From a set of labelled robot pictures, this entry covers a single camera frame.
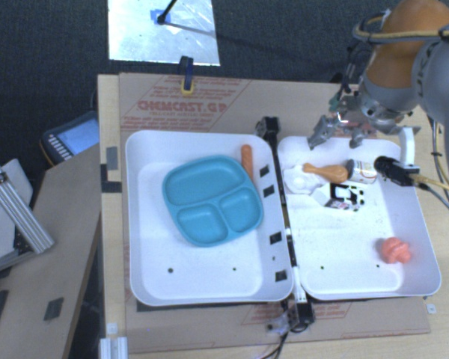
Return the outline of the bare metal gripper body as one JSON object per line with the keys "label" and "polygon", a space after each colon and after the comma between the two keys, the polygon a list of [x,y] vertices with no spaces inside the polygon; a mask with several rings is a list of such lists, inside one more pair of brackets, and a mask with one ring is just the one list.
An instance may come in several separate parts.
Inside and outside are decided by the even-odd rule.
{"label": "bare metal gripper body", "polygon": [[336,94],[332,98],[332,112],[341,123],[363,131],[374,129],[386,135],[396,135],[406,117],[413,115],[413,110],[395,111],[381,105],[367,93],[354,92]]}

